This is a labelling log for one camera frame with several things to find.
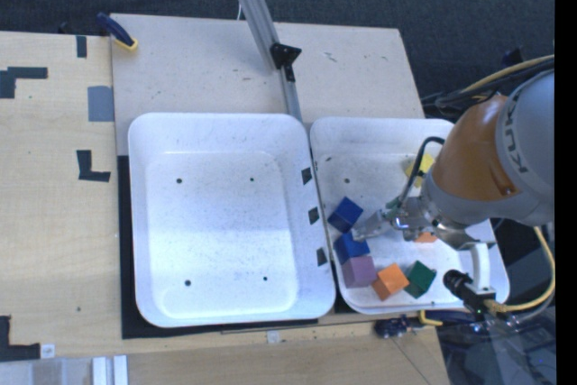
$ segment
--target white tray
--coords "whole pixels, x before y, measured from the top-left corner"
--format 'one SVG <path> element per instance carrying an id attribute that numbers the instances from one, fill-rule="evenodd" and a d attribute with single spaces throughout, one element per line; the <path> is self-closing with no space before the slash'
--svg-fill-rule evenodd
<path id="1" fill-rule="evenodd" d="M 445 138 L 453 126 L 433 119 L 369 119 L 327 117 L 311 127 L 310 142 L 316 165 L 316 177 L 325 216 L 330 216 L 343 197 L 350 198 L 363 213 L 359 223 L 383 208 L 398 196 L 407 182 L 405 168 L 417 155 L 427 136 Z M 427 145 L 433 157 L 440 146 Z M 341 235 L 327 224 L 331 243 Z M 482 241 L 494 241 L 489 220 L 467 229 L 468 234 Z M 408 243 L 400 232 L 389 231 L 369 238 L 367 244 L 377 270 L 395 262 L 402 270 L 416 260 L 436 270 L 430 289 L 420 298 L 400 292 L 381 301 L 372 287 L 348 289 L 338 259 L 334 259 L 339 288 L 347 304 L 364 314 L 407 312 L 408 310 L 455 308 L 463 303 L 443 284 L 443 275 L 451 269 L 472 272 L 472 257 L 467 251 L 457 252 L 440 240 L 434 243 Z M 497 290 L 497 300 L 505 300 L 509 292 L 508 276 L 499 253 L 493 246 L 490 254 L 490 282 Z"/>
<path id="2" fill-rule="evenodd" d="M 312 319 L 335 287 L 306 131 L 288 115 L 149 113 L 128 133 L 136 302 L 161 327 Z M 313 222 L 309 217 L 312 212 Z"/>

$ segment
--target blue square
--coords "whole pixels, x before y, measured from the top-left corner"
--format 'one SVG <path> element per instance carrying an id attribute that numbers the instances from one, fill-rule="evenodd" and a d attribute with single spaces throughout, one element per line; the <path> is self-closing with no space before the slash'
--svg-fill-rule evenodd
<path id="1" fill-rule="evenodd" d="M 355 241 L 351 233 L 343 233 L 334 241 L 334 251 L 342 265 L 352 257 L 361 257 L 371 252 L 366 241 Z"/>
<path id="2" fill-rule="evenodd" d="M 341 233 L 351 230 L 355 222 L 362 214 L 362 209 L 351 199 L 344 197 L 336 210 L 328 217 L 328 223 L 334 226 Z"/>

